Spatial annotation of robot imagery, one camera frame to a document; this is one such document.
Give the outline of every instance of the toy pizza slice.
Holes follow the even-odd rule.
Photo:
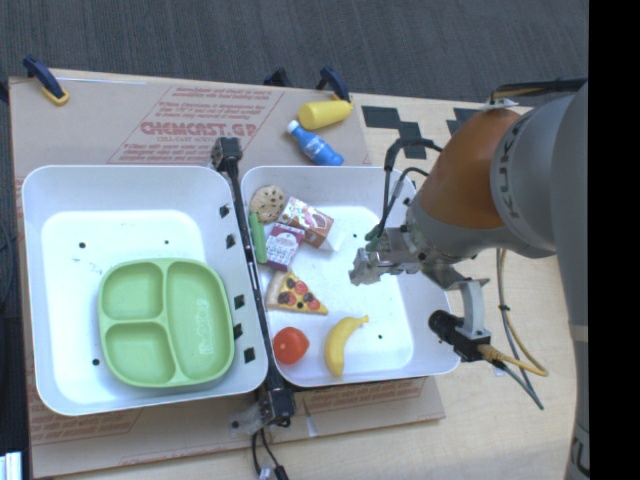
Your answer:
[[[327,315],[329,310],[293,272],[276,271],[269,281],[265,303],[269,309]]]

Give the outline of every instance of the dark gray carpet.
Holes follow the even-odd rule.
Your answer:
[[[588,76],[588,42],[589,0],[0,0],[0,68],[12,76],[32,54],[51,67],[248,84],[284,67],[312,88],[329,64],[352,92],[480,102],[505,83]],[[13,237],[3,104],[0,184]],[[0,293],[10,271],[0,234]],[[0,454],[28,444],[15,276],[3,302]]]

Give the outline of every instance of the divided green plate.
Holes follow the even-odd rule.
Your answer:
[[[111,371],[141,387],[186,386],[224,375],[233,323],[220,276],[205,263],[121,263],[102,278],[100,338]]]

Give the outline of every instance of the cardboard sheet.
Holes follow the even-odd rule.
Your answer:
[[[303,103],[329,99],[330,93],[52,71],[70,93],[61,107],[43,96],[37,80],[10,80],[34,477],[249,446],[250,437],[235,432],[232,421],[251,407],[253,394],[81,417],[61,416],[45,406],[35,388],[29,350],[20,190],[24,178],[43,165],[207,165],[220,136],[240,139],[241,175],[257,165],[311,165],[286,125]],[[370,164],[359,116],[352,114],[320,134],[343,155],[345,165]],[[296,402],[292,425],[277,429],[275,440],[444,417],[433,378],[302,391]]]

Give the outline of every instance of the toy banana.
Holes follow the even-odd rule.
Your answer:
[[[364,315],[361,318],[347,316],[329,331],[324,344],[324,359],[329,370],[335,376],[339,377],[344,370],[344,347],[347,340],[361,324],[368,321],[368,315]]]

